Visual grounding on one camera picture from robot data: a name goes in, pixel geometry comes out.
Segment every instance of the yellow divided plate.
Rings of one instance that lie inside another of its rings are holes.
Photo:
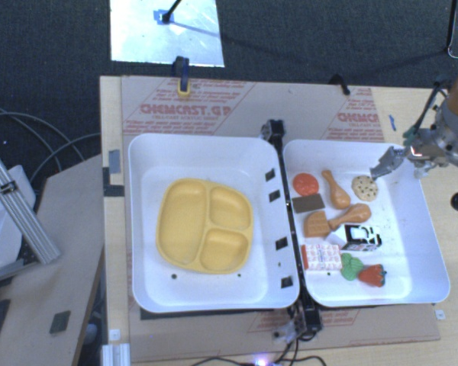
[[[168,262],[209,274],[230,274],[246,263],[253,241],[253,208],[239,191],[212,181],[173,182],[161,203],[156,247]]]

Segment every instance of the dark carpet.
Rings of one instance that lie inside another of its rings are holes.
[[[193,77],[327,83],[340,73],[352,85],[430,88],[439,75],[458,73],[458,60],[443,51],[451,0],[216,2],[226,66],[193,68]],[[99,132],[99,76],[168,76],[166,65],[111,61],[109,13],[109,0],[0,0],[0,108],[41,118],[72,140]],[[15,116],[51,148],[67,142],[41,122]],[[98,136],[78,149],[86,158],[100,153]],[[49,154],[0,115],[7,166],[22,164],[31,177]],[[71,149],[58,157],[64,168],[80,161]],[[34,187],[57,171],[49,161]]]

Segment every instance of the red pepper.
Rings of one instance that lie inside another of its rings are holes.
[[[360,271],[358,279],[372,286],[382,287],[385,284],[386,273],[382,265],[372,265]]]

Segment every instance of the metal sheet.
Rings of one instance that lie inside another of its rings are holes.
[[[224,67],[215,0],[182,0],[169,24],[159,11],[175,0],[110,0],[111,58],[136,63],[173,63]]]

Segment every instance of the black pole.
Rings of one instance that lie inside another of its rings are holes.
[[[182,0],[176,0],[172,7],[168,10],[168,12],[166,12],[165,14],[161,15],[161,20],[163,21],[163,23],[169,23],[169,19],[171,18],[171,14],[173,13],[173,11],[176,10],[176,7],[178,7],[178,4],[180,4]]]
[[[450,23],[448,24],[448,36],[446,38],[446,47],[444,51],[448,51],[453,40],[453,30],[455,25],[456,3],[458,0],[451,0]]]

